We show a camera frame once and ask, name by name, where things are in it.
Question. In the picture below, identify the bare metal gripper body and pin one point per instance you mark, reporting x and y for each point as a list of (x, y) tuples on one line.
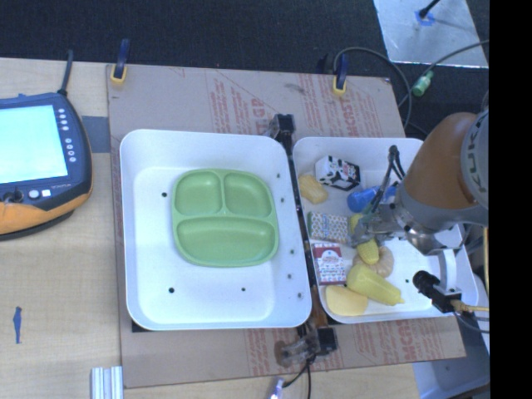
[(392, 220)]

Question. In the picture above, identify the white plastic tray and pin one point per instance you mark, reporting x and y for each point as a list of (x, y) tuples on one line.
[(208, 301), (415, 260)]

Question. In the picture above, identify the beige croissant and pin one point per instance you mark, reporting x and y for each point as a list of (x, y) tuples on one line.
[(385, 262)]

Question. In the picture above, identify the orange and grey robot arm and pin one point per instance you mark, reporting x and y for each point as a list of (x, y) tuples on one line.
[(436, 160)]

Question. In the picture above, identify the yellow corn cob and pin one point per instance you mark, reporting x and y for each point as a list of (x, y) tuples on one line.
[(369, 254)]

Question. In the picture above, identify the red and white packet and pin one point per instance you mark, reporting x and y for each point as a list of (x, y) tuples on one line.
[(329, 264)]

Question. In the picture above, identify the yellow toy slice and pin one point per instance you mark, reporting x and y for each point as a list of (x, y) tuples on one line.
[(345, 301)]

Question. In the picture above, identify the black and white carton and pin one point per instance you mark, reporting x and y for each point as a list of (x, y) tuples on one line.
[(334, 170)]

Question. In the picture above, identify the blue toy fish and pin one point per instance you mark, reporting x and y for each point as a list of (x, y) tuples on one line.
[(361, 200)]

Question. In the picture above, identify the yellow ridged toy food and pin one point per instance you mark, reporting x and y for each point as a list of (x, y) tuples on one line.
[(312, 189)]

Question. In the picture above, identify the brown cardboard board red print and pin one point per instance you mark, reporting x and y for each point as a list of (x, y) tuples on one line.
[(199, 94)]

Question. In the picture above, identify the black cylinder on white bracket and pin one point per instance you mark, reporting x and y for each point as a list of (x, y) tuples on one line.
[(432, 287)]

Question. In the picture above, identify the yellow squeeze bottle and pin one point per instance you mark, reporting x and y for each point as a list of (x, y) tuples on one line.
[(372, 283)]

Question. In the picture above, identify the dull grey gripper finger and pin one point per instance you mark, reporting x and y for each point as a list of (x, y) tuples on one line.
[(379, 237), (360, 232)]

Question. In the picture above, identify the green divided plate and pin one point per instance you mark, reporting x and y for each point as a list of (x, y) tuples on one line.
[(224, 231)]

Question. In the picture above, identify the green patterned packet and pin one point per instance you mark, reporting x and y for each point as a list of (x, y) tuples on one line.
[(327, 226)]

